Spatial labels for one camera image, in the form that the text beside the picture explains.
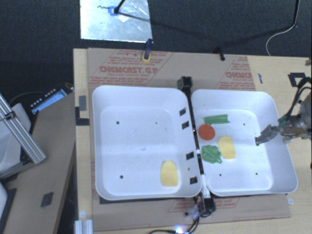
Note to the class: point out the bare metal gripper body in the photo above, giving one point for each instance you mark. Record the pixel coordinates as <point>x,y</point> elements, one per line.
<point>298,129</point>

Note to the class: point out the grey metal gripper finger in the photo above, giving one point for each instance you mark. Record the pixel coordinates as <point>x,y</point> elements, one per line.
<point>266,135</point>

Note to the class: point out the yellow oval toy food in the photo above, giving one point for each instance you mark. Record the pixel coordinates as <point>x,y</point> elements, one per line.
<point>169,174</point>
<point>227,148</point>

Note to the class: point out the white plastic tray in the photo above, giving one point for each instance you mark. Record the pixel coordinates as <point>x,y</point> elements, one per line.
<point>136,142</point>
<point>246,177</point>

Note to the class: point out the green toy celery stalk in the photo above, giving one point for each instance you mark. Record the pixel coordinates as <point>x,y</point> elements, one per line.
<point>216,119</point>

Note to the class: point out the green toy lettuce leaf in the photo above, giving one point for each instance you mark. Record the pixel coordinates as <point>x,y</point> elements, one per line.
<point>211,154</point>

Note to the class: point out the red round toy tomato slice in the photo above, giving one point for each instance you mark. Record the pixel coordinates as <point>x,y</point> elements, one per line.
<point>206,132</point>

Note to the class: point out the thin black and white rod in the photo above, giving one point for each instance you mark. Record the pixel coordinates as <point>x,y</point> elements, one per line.
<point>195,133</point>

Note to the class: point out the brown cardboard board red print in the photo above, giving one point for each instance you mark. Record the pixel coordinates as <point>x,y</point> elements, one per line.
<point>136,67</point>

